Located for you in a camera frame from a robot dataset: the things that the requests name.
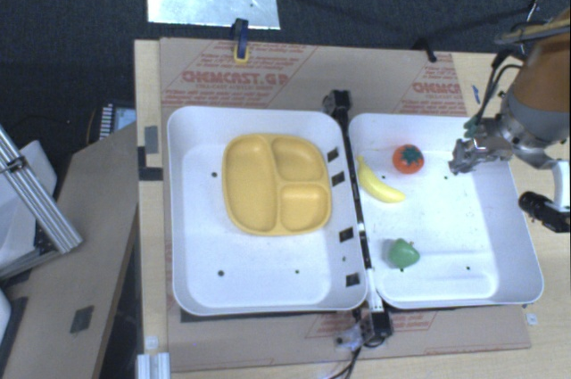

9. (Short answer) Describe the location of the thin black and white rod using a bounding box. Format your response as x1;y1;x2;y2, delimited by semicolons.
333;103;381;312

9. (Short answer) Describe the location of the black cylinder on white bracket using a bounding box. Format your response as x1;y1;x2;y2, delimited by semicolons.
518;160;571;234

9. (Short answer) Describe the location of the white plastic tray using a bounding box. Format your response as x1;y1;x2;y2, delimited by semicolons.
347;112;546;310
166;105;370;317

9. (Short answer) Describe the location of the orange tomato with green top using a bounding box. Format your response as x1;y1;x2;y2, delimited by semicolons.
392;144;426;176

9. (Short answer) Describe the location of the green bell pepper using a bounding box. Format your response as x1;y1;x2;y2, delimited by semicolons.
385;237;422;270

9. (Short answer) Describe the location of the yellow divided plate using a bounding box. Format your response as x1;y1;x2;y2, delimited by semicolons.
221;132;333;237

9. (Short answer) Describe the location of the brown cardboard board red print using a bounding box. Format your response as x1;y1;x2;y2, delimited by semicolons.
158;37;534;374

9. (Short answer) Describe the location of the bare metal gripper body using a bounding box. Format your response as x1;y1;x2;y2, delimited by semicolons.
473;119;559;169

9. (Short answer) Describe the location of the yellow banana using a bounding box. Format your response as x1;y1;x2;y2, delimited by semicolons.
355;154;408;205

